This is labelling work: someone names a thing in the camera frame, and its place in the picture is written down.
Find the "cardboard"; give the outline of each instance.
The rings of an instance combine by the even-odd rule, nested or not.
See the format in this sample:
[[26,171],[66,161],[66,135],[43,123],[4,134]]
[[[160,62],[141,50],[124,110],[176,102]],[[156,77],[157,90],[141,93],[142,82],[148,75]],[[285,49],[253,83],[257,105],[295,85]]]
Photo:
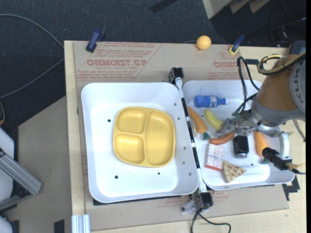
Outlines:
[[[97,231],[192,219],[193,215],[180,213],[180,206],[189,201],[188,196],[94,205],[88,189],[81,91],[92,82],[164,81],[172,67],[183,68],[184,82],[236,80],[239,79],[236,59],[240,53],[231,56],[228,53],[230,45],[212,45],[208,50],[198,50],[194,44],[101,42],[94,53],[85,51],[86,46],[84,41],[73,42],[85,206],[86,213],[90,214],[91,229]],[[204,213],[208,217],[288,208],[282,185],[210,192],[215,204]]]

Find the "wooden table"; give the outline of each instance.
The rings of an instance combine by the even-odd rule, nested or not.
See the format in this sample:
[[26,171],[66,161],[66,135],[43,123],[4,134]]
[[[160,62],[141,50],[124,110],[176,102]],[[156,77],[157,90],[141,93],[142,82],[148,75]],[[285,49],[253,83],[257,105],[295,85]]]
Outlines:
[[[68,131],[69,131],[69,156],[70,156],[70,178],[71,178],[71,202],[72,214],[84,215],[86,213],[85,194],[82,175],[81,146],[79,135],[79,118],[77,115],[77,90],[73,41],[65,41],[65,66],[66,66],[66,88],[68,108]],[[174,48],[174,44],[167,44],[168,48]],[[272,53],[286,55],[285,48],[262,48],[262,47],[240,47],[241,55],[247,59],[261,59]],[[264,77],[259,75],[255,69],[251,70],[254,80],[260,82]],[[305,132],[305,122],[300,123],[301,129]],[[306,146],[303,143],[294,124],[289,121],[282,130],[293,132],[290,136],[291,156],[295,163],[305,163]],[[288,202],[289,209],[251,213],[245,215],[233,215],[216,217],[213,222],[227,222],[232,226],[231,232],[283,232],[302,233],[306,232],[306,176],[298,175],[300,190],[298,193],[290,194]],[[120,229],[102,230],[96,232],[189,232],[190,221],[179,221],[172,223],[159,223],[153,225],[127,227]],[[203,220],[198,219],[194,226],[194,232],[222,232],[228,231],[227,226],[207,225]]]

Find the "yellow banana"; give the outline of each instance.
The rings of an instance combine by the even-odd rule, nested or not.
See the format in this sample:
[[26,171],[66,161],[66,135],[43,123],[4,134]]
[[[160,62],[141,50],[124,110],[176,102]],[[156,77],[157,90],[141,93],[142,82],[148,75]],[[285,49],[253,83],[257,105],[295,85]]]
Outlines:
[[206,109],[204,111],[205,119],[208,121],[208,123],[215,129],[220,130],[222,127],[223,122],[220,121],[214,113],[210,109]]

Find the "blue clip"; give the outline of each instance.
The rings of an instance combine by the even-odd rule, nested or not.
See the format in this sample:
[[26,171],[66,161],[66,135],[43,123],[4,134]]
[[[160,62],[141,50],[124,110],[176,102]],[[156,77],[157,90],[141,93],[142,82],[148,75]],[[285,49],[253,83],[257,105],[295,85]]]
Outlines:
[[237,53],[238,48],[244,39],[245,39],[244,34],[241,34],[240,37],[235,41],[235,43],[229,49],[229,53],[231,55],[235,55]]
[[102,29],[100,27],[98,27],[94,30],[92,39],[90,40],[90,42],[88,43],[88,45],[86,47],[86,51],[94,52],[94,50],[97,46],[96,42],[101,37],[101,34],[102,34]]

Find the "black floor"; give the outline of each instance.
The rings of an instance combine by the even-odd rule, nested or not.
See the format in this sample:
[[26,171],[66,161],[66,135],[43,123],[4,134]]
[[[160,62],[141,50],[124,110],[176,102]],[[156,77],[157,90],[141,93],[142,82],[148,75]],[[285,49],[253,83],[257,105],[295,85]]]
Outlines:
[[[106,41],[184,43],[208,35],[214,44],[233,44],[240,34],[265,31],[306,17],[306,0],[272,0],[253,14],[248,5],[236,14],[225,7],[207,18],[202,0],[0,0],[0,14],[26,17],[64,40],[89,40],[98,26]],[[306,21],[248,37],[244,46],[286,47],[306,40]],[[0,17],[0,101],[12,130],[65,96],[63,49],[36,25]]]

